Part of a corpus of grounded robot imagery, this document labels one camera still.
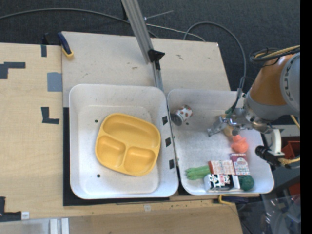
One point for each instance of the white plastic tray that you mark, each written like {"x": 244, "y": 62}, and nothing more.
{"x": 85, "y": 155}
{"x": 202, "y": 145}

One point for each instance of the purple and white carton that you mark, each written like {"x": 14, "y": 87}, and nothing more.
{"x": 240, "y": 164}

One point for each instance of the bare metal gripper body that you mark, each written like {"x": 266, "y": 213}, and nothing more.
{"x": 246, "y": 121}

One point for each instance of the thin black and white rod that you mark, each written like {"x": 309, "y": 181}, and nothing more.
{"x": 173, "y": 142}

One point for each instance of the orange patterned carton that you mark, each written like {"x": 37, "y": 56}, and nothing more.
{"x": 221, "y": 167}

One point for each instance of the beige toy bread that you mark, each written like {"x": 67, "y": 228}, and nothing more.
{"x": 228, "y": 131}

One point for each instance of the yellow divided plate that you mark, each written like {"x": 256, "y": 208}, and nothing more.
{"x": 126, "y": 142}

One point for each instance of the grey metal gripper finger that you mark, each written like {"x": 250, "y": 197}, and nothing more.
{"x": 215, "y": 128}
{"x": 236, "y": 131}

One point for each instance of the black cylinder on white bracket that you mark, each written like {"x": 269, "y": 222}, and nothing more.
{"x": 268, "y": 153}

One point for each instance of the green toy broccoli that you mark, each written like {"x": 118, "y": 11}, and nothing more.
{"x": 246, "y": 183}

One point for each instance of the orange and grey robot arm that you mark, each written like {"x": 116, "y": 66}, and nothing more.
{"x": 270, "y": 89}

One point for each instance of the green toy vegetable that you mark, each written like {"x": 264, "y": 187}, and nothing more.
{"x": 197, "y": 173}

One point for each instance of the cow print carton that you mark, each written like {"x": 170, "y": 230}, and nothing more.
{"x": 218, "y": 182}

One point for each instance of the orange toy carrot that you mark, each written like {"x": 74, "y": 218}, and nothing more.
{"x": 240, "y": 144}

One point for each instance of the small can with red print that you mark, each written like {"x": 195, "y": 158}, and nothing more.
{"x": 182, "y": 114}

